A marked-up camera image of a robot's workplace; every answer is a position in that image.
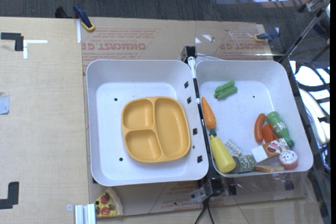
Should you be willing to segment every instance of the pink frosted donut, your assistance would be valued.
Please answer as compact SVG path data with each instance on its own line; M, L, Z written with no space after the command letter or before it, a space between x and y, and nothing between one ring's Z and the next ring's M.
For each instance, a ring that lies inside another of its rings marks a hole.
M291 150L283 151L279 154L281 165L286 169L294 169L298 164L298 155Z

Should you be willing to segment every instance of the tin can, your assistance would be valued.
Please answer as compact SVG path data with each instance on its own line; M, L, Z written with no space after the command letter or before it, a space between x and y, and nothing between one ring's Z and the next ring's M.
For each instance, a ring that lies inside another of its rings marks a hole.
M234 156L233 159L236 162L236 168L232 170L234 174L251 172L256 167L256 161L252 155Z

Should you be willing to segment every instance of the pizza slice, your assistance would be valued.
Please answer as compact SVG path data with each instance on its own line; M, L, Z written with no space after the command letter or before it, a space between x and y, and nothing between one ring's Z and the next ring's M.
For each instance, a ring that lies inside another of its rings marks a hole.
M124 215L121 201L117 193L111 187L108 187L94 203L96 206L97 219L121 217Z

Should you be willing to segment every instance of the white plastic tray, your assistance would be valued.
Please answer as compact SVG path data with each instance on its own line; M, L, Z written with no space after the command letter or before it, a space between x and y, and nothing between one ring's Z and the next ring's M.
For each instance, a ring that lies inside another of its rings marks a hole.
M198 180L206 175L209 163L188 65L178 60L96 60L87 68L87 86L91 172L99 184ZM182 105L191 148L174 161L141 163L125 148L121 113L129 101L154 96L172 97Z
M206 60L197 64L196 75L200 96L206 98L216 116L216 132L223 143L230 139L242 149L242 155L251 154L251 149L260 145L254 137L256 118L260 113L277 111L295 142L292 150L299 157L295 169L285 170L282 173L303 172L311 168L313 155L287 73L281 64L274 61ZM223 100L215 99L213 93L216 87L229 80L236 82L238 92ZM277 157L262 164L280 165ZM242 177L259 174L263 173L222 175Z

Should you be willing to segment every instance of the yellow bottle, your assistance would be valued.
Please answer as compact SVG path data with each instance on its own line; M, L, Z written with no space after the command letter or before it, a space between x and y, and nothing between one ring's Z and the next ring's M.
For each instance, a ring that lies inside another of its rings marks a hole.
M216 135L216 132L211 129L210 148L212 156L215 159L218 170L223 174L229 173L236 168L236 162L220 138L215 137L214 135Z

